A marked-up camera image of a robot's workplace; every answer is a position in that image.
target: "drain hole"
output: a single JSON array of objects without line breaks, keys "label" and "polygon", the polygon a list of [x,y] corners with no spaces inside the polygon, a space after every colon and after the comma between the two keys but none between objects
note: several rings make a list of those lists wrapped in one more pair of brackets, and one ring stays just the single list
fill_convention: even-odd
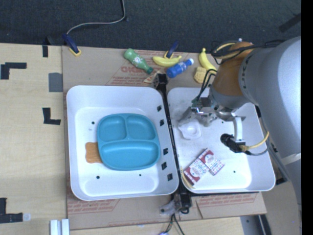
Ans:
[{"label": "drain hole", "polygon": [[164,162],[161,166],[162,166],[162,170],[164,170],[167,167],[166,162]]},{"label": "drain hole", "polygon": [[168,174],[168,175],[167,175],[167,181],[170,181],[170,180],[172,180],[172,179],[173,179],[172,173]]}]

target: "wooden table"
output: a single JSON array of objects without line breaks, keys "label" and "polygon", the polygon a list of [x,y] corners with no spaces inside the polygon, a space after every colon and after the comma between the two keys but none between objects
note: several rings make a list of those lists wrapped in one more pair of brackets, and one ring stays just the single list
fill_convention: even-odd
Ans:
[{"label": "wooden table", "polygon": [[[63,92],[49,92],[50,73],[62,73],[62,48],[0,44],[0,64],[27,63],[0,80],[0,197],[7,213],[30,213],[31,220],[0,224],[0,234],[47,235],[49,221],[67,218]],[[43,108],[60,125],[44,124]],[[72,235],[157,235],[167,223],[71,231]],[[187,235],[243,235],[239,217],[184,221]],[[176,225],[170,235],[180,234]]]}]

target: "dark carpet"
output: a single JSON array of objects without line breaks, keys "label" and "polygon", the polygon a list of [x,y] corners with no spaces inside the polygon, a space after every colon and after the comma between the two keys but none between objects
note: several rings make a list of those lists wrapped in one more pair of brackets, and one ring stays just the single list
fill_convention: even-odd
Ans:
[{"label": "dark carpet", "polygon": [[[70,32],[78,46],[211,49],[213,41],[263,43],[301,35],[301,0],[124,0],[126,20]],[[121,0],[0,0],[0,43],[62,45],[77,24],[123,16]]]}]

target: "green bottle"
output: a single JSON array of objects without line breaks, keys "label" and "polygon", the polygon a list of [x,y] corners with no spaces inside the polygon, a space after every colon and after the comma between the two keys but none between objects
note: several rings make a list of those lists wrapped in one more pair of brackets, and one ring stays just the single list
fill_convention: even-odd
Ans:
[{"label": "green bottle", "polygon": [[131,48],[125,51],[124,57],[129,60],[134,66],[139,69],[145,70],[148,74],[153,71],[153,68],[148,66],[146,61]]}]

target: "yellow banana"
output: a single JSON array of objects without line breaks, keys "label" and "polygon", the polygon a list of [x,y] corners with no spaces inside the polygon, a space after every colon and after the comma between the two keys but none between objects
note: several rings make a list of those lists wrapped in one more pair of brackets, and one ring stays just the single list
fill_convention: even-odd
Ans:
[{"label": "yellow banana", "polygon": [[181,56],[178,56],[175,58],[165,58],[165,57],[154,56],[152,57],[152,59],[157,65],[160,65],[162,67],[172,67],[180,61]]},{"label": "yellow banana", "polygon": [[199,54],[199,62],[201,64],[202,67],[206,68],[206,70],[209,69],[214,69],[217,70],[211,63],[210,61],[207,59],[206,53],[205,53],[206,49],[203,48],[202,52]]}]

